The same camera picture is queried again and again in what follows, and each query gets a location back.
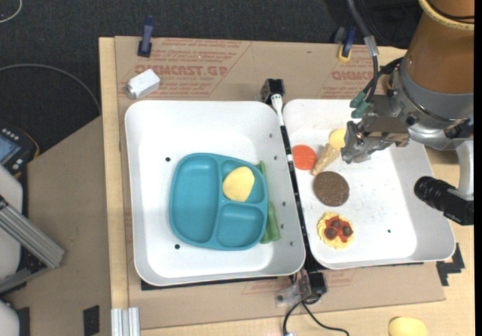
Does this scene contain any thin black and white rod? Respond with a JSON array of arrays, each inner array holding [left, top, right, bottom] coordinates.
[[270, 94, 312, 272]]

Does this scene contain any brown round biscuit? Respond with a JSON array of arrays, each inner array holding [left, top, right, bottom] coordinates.
[[312, 171, 350, 208]]

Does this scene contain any yellow ice cream cone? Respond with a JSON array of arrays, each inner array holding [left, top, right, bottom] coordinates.
[[310, 128, 348, 176]]

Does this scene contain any small white carton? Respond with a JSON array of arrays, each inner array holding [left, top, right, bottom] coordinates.
[[124, 68, 162, 100]]

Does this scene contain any green bean pod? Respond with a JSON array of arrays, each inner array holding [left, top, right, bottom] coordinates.
[[258, 160, 282, 246]]

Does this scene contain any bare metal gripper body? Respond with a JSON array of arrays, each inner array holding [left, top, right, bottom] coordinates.
[[360, 71, 418, 148]]

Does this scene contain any yellow potato chip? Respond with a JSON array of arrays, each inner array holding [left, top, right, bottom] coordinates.
[[221, 166, 256, 203]]

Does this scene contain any orange round slice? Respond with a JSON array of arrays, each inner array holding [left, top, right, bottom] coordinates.
[[291, 144, 319, 171]]

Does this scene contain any yellow oval toy food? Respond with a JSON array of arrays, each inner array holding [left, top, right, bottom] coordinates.
[[387, 316, 429, 336]]

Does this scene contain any yellow pasta with meatballs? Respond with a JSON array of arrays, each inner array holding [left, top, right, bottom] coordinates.
[[316, 212, 355, 250]]

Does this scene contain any blue divided plate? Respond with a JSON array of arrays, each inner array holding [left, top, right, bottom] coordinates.
[[168, 152, 270, 252]]

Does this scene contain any brown cardboard board red print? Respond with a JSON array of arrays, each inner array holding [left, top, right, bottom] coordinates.
[[114, 35, 457, 330]]

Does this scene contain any black block with thin wires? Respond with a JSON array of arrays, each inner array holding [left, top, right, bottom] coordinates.
[[308, 271, 328, 296], [262, 78, 285, 102]]

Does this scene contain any white plastic tray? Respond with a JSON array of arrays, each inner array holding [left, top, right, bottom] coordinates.
[[124, 99, 307, 286], [281, 98, 457, 270]]

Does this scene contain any black cylinder on white bracket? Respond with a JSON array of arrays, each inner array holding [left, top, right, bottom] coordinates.
[[413, 139, 475, 226]]

